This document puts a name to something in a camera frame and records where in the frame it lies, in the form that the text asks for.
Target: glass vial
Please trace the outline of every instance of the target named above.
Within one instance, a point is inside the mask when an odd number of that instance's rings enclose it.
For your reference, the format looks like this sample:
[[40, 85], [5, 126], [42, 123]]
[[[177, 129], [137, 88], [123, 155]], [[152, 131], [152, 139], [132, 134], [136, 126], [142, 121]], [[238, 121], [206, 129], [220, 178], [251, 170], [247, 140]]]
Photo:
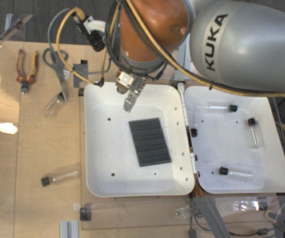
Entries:
[[240, 169], [229, 169], [220, 167], [218, 173], [223, 176], [227, 176], [233, 180], [239, 181], [251, 181], [253, 179], [253, 172]]
[[48, 186], [51, 184], [59, 184], [67, 180], [80, 177], [80, 164], [74, 164], [64, 168], [53, 171], [46, 177], [41, 179], [42, 186]]
[[206, 110], [213, 114], [234, 113], [237, 111], [237, 106], [222, 102], [209, 102], [206, 105]]
[[63, 93], [59, 93], [56, 95], [50, 102], [49, 104], [45, 107], [44, 109], [44, 115], [46, 117], [52, 116], [58, 109], [63, 105], [65, 102]]
[[254, 118], [247, 120], [248, 123], [248, 138], [251, 148], [260, 148], [263, 146], [263, 137], [260, 127]]

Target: metal tool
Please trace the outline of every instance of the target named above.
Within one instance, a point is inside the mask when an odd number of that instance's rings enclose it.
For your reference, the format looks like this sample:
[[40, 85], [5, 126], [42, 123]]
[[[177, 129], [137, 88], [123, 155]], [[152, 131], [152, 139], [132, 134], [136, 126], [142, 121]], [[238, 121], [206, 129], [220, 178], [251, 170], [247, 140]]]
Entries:
[[37, 73], [38, 68], [38, 57], [39, 53], [37, 51], [32, 54], [32, 65], [31, 71], [27, 78], [24, 76], [23, 71], [23, 61], [24, 61], [25, 53], [22, 49], [19, 50], [18, 61], [17, 61], [17, 82], [21, 83], [21, 92], [26, 94], [29, 89], [29, 85], [35, 82], [35, 74]]
[[[50, 53], [51, 62], [47, 61], [47, 58], [46, 58], [47, 53]], [[61, 53], [63, 55], [64, 60], [68, 59], [68, 54], [65, 51], [61, 51]], [[65, 83], [64, 83], [64, 74], [63, 74], [64, 64], [59, 59], [58, 53], [57, 52], [53, 53], [50, 48], [47, 48], [43, 52], [42, 58], [43, 58], [43, 61], [46, 63], [46, 65], [56, 72], [57, 77], [58, 77], [59, 82], [60, 82], [60, 86], [62, 89], [62, 94], [63, 94], [64, 100], [67, 100], [68, 95], [67, 95], [67, 89], [66, 89]]]

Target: scissors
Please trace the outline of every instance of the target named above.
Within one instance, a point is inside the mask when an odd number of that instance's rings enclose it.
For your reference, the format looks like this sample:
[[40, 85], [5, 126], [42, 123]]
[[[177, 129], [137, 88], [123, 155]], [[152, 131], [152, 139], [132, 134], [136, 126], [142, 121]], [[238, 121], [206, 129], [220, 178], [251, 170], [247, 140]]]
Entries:
[[[50, 52], [51, 63], [49, 63], [46, 58], [46, 55], [48, 52]], [[67, 60], [68, 54], [63, 50], [61, 51], [61, 53], [63, 55], [64, 60]], [[56, 72], [57, 77], [60, 82], [64, 100], [66, 101], [68, 99], [68, 95], [67, 95], [67, 89], [65, 87], [65, 82], [64, 82], [64, 74], [63, 74], [64, 63], [59, 58], [58, 52], [53, 53], [50, 48], [47, 48], [43, 52], [42, 58], [43, 58], [43, 61], [46, 63], [46, 65]]]

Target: bottle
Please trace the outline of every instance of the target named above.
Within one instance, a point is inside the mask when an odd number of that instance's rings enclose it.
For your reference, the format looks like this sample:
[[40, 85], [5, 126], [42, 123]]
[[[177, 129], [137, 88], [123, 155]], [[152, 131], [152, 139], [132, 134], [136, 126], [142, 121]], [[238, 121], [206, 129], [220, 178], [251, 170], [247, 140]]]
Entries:
[[239, 181], [251, 181], [253, 179], [253, 172], [248, 170], [220, 167], [218, 173], [223, 176], [228, 176], [230, 179]]
[[58, 184], [64, 181], [80, 177], [80, 164], [74, 164], [64, 168], [53, 171], [46, 177], [41, 179], [42, 186], [48, 186], [51, 184]]
[[260, 148], [263, 146], [263, 138], [260, 127], [254, 118], [247, 120], [248, 123], [248, 141], [251, 148]]
[[233, 113], [237, 111], [237, 106], [223, 102], [209, 102], [206, 105], [206, 110], [208, 113], [214, 114]]
[[65, 102], [65, 100], [64, 100], [64, 97], [63, 97], [63, 93], [61, 92], [58, 95], [56, 95], [49, 102], [49, 104], [45, 107], [44, 115], [46, 117], [50, 117], [51, 115], [53, 115], [59, 109], [59, 107], [61, 107], [63, 105], [64, 102]]

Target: black cap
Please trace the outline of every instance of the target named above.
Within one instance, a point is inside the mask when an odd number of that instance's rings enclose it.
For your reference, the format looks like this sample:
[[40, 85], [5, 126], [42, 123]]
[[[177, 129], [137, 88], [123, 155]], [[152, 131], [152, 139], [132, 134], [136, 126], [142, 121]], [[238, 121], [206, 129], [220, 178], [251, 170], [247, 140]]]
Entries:
[[41, 179], [41, 183], [42, 183], [42, 186], [45, 187], [45, 186], [48, 186], [51, 184], [51, 179], [50, 177], [43, 177]]
[[198, 136], [198, 131], [197, 131], [197, 129], [192, 128], [190, 131], [191, 131], [191, 136], [192, 136], [192, 137]]
[[247, 122], [248, 122], [248, 125], [249, 125], [249, 126], [252, 126], [252, 125], [255, 125], [255, 124], [256, 124], [256, 121], [255, 121], [254, 118], [250, 118], [249, 120], [247, 120]]
[[227, 175], [228, 174], [228, 168], [220, 167], [218, 170], [218, 173], [220, 175]]
[[237, 106], [236, 105], [230, 105], [229, 106], [230, 112], [236, 112], [237, 111]]

